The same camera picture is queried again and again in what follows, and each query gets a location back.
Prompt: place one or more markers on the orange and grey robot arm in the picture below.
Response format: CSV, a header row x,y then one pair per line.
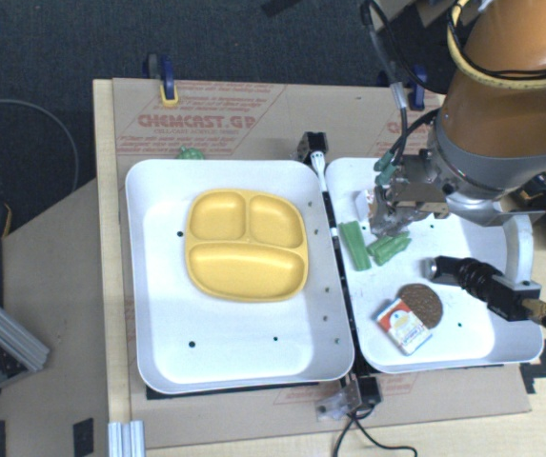
x,y
506,107

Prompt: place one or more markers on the white plastic tray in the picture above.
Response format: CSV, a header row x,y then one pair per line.
x,y
234,341
463,345

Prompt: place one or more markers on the black cylinder on white bracket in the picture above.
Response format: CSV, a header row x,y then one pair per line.
x,y
479,276

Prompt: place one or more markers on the orange and white carton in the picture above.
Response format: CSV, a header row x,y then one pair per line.
x,y
402,329

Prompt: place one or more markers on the brown cardboard board red print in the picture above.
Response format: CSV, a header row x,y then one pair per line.
x,y
253,112

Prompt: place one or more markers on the green celery stick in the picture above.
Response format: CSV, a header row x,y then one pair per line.
x,y
354,245

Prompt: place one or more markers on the green asparagus bundle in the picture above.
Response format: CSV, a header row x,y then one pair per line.
x,y
387,250

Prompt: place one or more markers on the thin black and white rod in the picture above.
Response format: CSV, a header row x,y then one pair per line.
x,y
335,236

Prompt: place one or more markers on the green broccoli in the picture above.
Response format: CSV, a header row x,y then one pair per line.
x,y
190,153

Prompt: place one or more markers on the brown round biscuit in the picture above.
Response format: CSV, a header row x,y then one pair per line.
x,y
422,303

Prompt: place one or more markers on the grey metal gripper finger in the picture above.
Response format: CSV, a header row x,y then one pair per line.
x,y
400,221
378,217

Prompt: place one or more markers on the yellow divided plate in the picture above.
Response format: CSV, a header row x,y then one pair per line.
x,y
246,255

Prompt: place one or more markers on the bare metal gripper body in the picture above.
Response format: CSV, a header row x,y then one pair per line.
x,y
418,186

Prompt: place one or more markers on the white and brown packet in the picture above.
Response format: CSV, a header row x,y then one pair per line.
x,y
363,203

